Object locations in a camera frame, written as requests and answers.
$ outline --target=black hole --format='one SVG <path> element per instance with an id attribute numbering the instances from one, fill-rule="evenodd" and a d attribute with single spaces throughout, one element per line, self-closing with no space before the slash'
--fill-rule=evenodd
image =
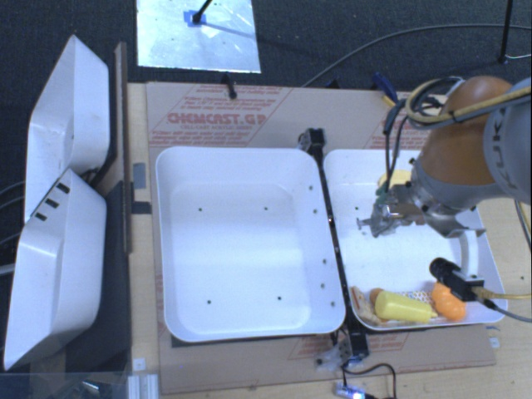
<path id="1" fill-rule="evenodd" d="M 59 203 L 57 203 L 56 201 L 54 201 L 53 199 L 49 199 L 47 198 L 46 201 L 44 201 L 45 203 L 47 203 L 48 205 L 50 205 L 51 207 L 53 207 L 54 209 L 56 209 L 57 207 L 59 207 Z"/>
<path id="2" fill-rule="evenodd" d="M 63 183 L 58 183 L 57 184 L 57 188 L 61 191 L 61 192 L 64 192 L 65 194 L 68 194 L 70 193 L 70 188 L 66 185 L 64 185 Z"/>

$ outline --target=yellow cable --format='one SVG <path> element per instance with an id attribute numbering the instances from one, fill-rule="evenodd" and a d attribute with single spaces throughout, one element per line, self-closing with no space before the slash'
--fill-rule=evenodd
<path id="1" fill-rule="evenodd" d="M 484 287 L 473 287 L 471 289 L 478 298 L 506 298 L 507 300 L 526 300 L 532 298 L 532 293 L 529 294 L 499 294 L 490 291 Z"/>
<path id="2" fill-rule="evenodd" d="M 502 96 L 493 97 L 491 99 L 488 99 L 486 101 L 478 102 L 473 105 L 466 106 L 465 108 L 461 108 L 459 110 L 454 111 L 453 115 L 451 115 L 449 112 L 446 112 L 445 114 L 440 114 L 437 116 L 423 116 L 420 115 L 411 108 L 411 102 L 416 97 L 417 94 L 423 89 L 425 89 L 427 86 L 431 86 L 432 84 L 436 83 L 439 80 L 431 80 L 427 81 L 426 83 L 421 84 L 419 87 L 417 87 L 406 99 L 405 104 L 405 110 L 408 114 L 409 118 L 413 119 L 414 121 L 420 123 L 420 124 L 434 124 L 434 123 L 440 123 L 443 121 L 448 120 L 457 120 L 460 119 L 462 116 L 466 116 L 470 114 L 471 112 L 479 111 L 486 109 L 486 112 L 489 112 L 489 109 L 494 105 L 499 105 L 501 103 L 506 103 L 513 101 L 515 99 L 519 99 L 520 97 L 529 95 L 532 92 L 532 88 L 530 86 L 523 87 L 519 90 L 512 91 L 509 93 L 505 93 Z"/>

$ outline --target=silver square plate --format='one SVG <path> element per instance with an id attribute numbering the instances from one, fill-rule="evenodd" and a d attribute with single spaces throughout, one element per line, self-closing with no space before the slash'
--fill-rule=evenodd
<path id="1" fill-rule="evenodd" d="M 213 0 L 194 25 L 204 2 L 137 0 L 139 65 L 260 73 L 251 0 Z"/>

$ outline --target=black floor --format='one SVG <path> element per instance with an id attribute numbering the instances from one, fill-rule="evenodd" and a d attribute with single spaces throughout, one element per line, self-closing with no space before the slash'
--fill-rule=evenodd
<path id="1" fill-rule="evenodd" d="M 301 86 L 338 58 L 379 37 L 436 25 L 501 25 L 506 9 L 506 0 L 252 2 L 262 73 L 237 74 L 235 80 L 278 86 Z M 515 0 L 512 24 L 530 27 L 531 7 L 532 0 Z M 0 190 L 23 180 L 29 116 L 71 34 L 106 62 L 116 44 L 126 42 L 130 81 L 219 82 L 215 72 L 138 67 L 135 0 L 0 0 Z M 343 88 L 367 89 L 375 71 L 400 90 L 450 74 L 489 74 L 511 82 L 529 76 L 529 58 L 506 65 L 496 61 L 501 37 L 501 26 L 441 28 L 392 37 L 354 55 L 313 86 L 337 78 Z M 511 29 L 509 54 L 528 53 L 530 44 L 530 30 Z M 1 196 L 0 205 L 21 194 L 18 189 Z M 21 226 L 20 205 L 0 209 L 0 241 Z M 0 245 L 0 264 L 13 261 L 15 248 L 16 241 Z M 5 316 L 6 291 L 4 279 L 0 319 Z"/>

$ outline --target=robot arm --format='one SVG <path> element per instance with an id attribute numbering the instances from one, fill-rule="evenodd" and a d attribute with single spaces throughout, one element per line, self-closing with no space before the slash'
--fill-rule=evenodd
<path id="1" fill-rule="evenodd" d="M 492 112 L 467 121 L 456 116 L 516 92 L 517 101 Z M 411 180 L 391 185 L 389 179 L 377 192 L 371 218 L 360 222 L 374 237 L 400 225 L 427 223 L 453 238 L 467 230 L 456 215 L 482 200 L 509 196 L 530 204 L 530 78 L 513 87 L 494 77 L 471 78 L 453 91 L 441 113 L 452 119 L 432 130 L 413 162 Z"/>

